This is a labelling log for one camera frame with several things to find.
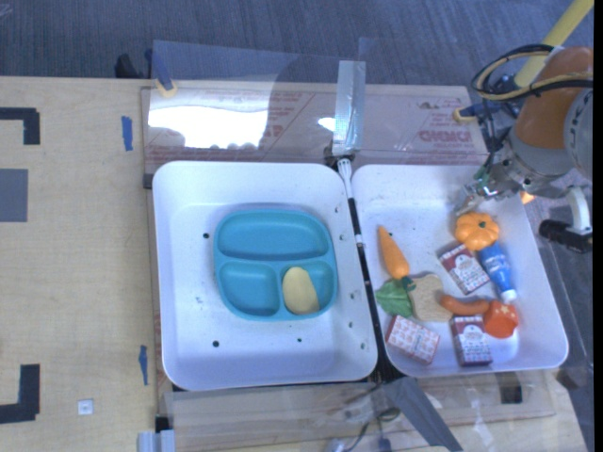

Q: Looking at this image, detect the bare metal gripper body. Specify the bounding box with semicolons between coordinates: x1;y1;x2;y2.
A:
464;153;536;202

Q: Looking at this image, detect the orange pumpkin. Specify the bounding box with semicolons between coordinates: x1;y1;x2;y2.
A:
453;210;501;252

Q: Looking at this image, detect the red and white carton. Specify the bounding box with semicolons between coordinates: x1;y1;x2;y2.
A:
437;242;492;297
448;314;495;368

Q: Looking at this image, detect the blue bottle with white cap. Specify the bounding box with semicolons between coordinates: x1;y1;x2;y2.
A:
477;242;519;305

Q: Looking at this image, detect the orange carrot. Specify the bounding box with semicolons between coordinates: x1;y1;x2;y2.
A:
376;224;416;292

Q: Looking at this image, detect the tan bread slice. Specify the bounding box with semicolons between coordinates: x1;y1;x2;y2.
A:
406;273;454;324

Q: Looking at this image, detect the orange sausage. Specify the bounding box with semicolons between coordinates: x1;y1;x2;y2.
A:
439;294;492;316

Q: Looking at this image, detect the thin black and white rod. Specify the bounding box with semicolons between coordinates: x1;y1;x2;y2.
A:
335;157;393;381

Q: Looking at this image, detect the white plastic tray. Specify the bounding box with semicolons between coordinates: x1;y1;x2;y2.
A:
151;159;380;392
350;163;570;379

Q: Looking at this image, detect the green lettuce leaf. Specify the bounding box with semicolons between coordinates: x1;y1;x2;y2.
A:
374;278;416;320

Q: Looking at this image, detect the orange patterned carton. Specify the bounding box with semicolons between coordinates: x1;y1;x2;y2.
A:
384;314;442;366

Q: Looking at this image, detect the yellow potato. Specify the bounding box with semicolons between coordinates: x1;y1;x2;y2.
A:
281;266;322;316

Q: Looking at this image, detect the brown cardboard board red print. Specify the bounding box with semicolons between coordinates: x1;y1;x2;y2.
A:
140;80;558;427

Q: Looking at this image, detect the blue divided plate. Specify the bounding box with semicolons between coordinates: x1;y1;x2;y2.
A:
212;208;339;322

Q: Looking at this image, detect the black cylinder on white bracket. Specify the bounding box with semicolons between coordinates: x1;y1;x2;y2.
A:
538;186;594;254

